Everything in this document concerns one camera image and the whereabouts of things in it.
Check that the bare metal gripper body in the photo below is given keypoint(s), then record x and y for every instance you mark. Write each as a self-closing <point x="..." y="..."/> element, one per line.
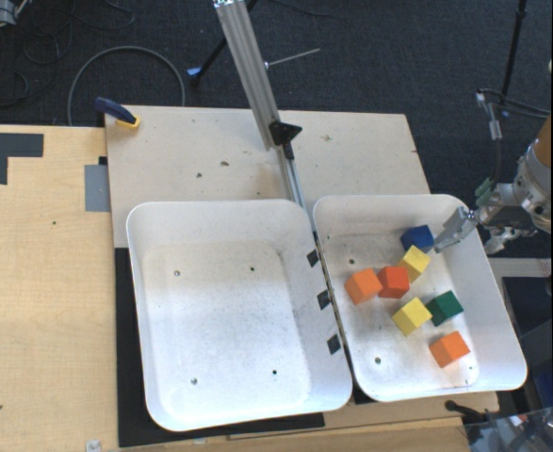
<point x="516" y="207"/>

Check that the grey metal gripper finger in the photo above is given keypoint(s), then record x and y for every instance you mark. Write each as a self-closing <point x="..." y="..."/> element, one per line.
<point x="455" y="229"/>

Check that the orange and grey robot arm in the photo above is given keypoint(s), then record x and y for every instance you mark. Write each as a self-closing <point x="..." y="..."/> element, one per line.
<point x="541" y="158"/>

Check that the blue cube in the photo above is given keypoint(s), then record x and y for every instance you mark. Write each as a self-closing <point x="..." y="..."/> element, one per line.
<point x="417" y="238"/>

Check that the yellow cube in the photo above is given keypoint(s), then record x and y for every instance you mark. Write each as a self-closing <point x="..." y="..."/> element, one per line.
<point x="411" y="317"/>
<point x="415" y="262"/>

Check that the green cube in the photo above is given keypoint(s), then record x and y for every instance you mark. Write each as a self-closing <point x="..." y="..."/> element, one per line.
<point x="445" y="307"/>

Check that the red cube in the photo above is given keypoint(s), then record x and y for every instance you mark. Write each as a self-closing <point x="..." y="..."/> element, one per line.
<point x="394" y="281"/>

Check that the orange cube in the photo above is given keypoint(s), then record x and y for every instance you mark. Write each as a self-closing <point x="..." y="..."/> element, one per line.
<point x="362" y="286"/>
<point x="449" y="349"/>

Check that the white plastic tray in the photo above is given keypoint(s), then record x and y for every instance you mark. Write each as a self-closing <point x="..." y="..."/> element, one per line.
<point x="229" y="318"/>
<point x="389" y="346"/>

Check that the pale wood board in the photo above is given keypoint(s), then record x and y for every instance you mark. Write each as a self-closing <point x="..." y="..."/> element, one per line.
<point x="200" y="158"/>

